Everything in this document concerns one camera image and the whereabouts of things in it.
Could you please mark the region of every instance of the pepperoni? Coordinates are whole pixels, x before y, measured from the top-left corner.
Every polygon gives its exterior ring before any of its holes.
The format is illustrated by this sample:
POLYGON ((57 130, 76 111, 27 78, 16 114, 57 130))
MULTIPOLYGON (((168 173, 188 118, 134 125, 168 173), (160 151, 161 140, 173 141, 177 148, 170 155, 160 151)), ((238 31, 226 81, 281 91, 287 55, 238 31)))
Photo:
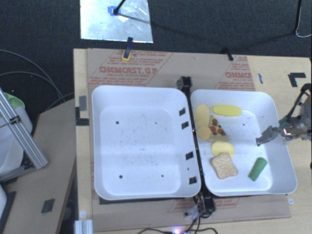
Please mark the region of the pepperoni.
POLYGON ((211 132, 215 132, 215 127, 214 126, 210 126, 210 130, 211 130, 211 132))

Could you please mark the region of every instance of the pizza slice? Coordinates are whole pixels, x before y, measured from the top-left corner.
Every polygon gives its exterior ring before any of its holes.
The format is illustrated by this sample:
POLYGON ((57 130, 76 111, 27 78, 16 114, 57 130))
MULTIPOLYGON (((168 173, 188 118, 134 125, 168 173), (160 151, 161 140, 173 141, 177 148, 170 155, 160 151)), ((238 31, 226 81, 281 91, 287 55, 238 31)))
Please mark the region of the pizza slice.
POLYGON ((224 129, 219 125, 218 120, 210 116, 209 128, 211 130, 210 137, 207 141, 216 142, 216 141, 228 141, 230 138, 226 135, 224 129))

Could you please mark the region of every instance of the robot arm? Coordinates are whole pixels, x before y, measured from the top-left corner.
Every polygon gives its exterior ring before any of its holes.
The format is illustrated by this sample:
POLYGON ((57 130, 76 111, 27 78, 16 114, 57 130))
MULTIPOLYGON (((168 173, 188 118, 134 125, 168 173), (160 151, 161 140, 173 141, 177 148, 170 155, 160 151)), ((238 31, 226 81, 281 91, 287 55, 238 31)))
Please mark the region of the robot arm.
POLYGON ((278 135, 283 136, 286 140, 301 138, 303 140, 309 139, 311 141, 311 84, 306 83, 301 88, 301 92, 294 103, 290 112, 279 121, 279 127, 269 126, 261 135, 256 138, 257 146, 267 143, 278 135), (306 94, 309 97, 304 103, 301 103, 302 96, 306 94), (297 117, 292 117, 296 106, 301 106, 300 113, 297 117))

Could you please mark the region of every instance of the white tray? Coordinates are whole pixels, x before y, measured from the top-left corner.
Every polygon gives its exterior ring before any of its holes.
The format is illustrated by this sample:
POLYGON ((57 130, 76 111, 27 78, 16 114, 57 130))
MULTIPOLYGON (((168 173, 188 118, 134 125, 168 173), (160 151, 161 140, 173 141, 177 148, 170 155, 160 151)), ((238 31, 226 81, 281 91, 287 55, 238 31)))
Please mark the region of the white tray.
POLYGON ((92 93, 92 107, 100 197, 192 197, 199 192, 188 102, 181 91, 100 86, 92 93))
POLYGON ((191 96, 193 112, 200 104, 233 105, 242 109, 238 117, 215 115, 235 147, 232 161, 238 169, 234 177, 219 179, 211 165, 214 158, 211 143, 198 138, 205 183, 217 196, 288 194, 297 187, 297 180, 287 146, 282 137, 257 146, 255 138, 270 125, 278 126, 274 101, 262 92, 196 90, 191 96), (254 182, 248 174, 255 160, 263 157, 268 164, 254 182))

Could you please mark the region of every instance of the black rod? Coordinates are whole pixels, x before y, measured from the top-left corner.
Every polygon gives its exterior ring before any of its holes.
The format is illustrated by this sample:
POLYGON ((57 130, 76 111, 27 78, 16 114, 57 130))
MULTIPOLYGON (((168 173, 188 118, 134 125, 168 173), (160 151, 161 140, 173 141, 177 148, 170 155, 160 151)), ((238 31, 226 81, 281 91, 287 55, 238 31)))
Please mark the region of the black rod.
POLYGON ((117 7, 116 9, 113 10, 113 14, 114 14, 114 15, 118 15, 118 11, 119 11, 119 9, 121 8, 121 6, 123 5, 123 3, 124 3, 125 1, 126 1, 126 0, 122 0, 122 1, 120 2, 120 4, 118 5, 118 7, 117 7))
POLYGON ((296 16, 296 24, 294 25, 294 33, 296 33, 296 30, 298 28, 299 25, 299 19, 300 19, 300 10, 301 10, 301 3, 302 0, 298 0, 298 7, 297 7, 297 16, 296 16))

